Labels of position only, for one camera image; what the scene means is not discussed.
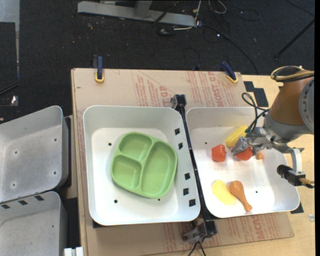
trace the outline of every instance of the cardboard sheet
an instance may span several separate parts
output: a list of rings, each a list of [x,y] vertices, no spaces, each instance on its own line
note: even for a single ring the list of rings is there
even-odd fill
[[[237,74],[239,81],[234,84],[224,72],[105,69],[104,83],[97,83],[94,72],[91,68],[71,72],[88,255],[143,256],[191,250],[193,244],[183,241],[183,234],[192,230],[190,223],[94,228],[88,207],[83,113],[93,105],[168,107],[175,94],[186,95],[187,108],[247,107],[241,98],[246,91],[242,76]],[[286,212],[217,219],[215,224],[218,234],[206,238],[204,248],[294,236]]]

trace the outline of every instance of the blue and yellow clamp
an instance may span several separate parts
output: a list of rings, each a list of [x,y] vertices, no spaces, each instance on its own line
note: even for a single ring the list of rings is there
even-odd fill
[[[105,74],[104,74],[104,69],[103,69],[103,59],[102,56],[97,56],[97,60],[96,60],[96,67],[97,70],[94,73],[95,76],[95,81],[97,83],[103,83],[105,80]]]
[[[238,82],[238,78],[236,77],[236,74],[234,72],[234,70],[232,69],[232,67],[230,67],[226,62],[222,62],[220,64],[221,67],[221,71],[226,72],[227,74],[227,78],[232,82],[232,83],[237,83]]]

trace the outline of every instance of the computer mouse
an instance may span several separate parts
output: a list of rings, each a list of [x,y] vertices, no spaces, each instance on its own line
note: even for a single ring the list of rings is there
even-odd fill
[[[159,36],[172,36],[175,33],[175,29],[172,26],[161,26],[158,29]]]

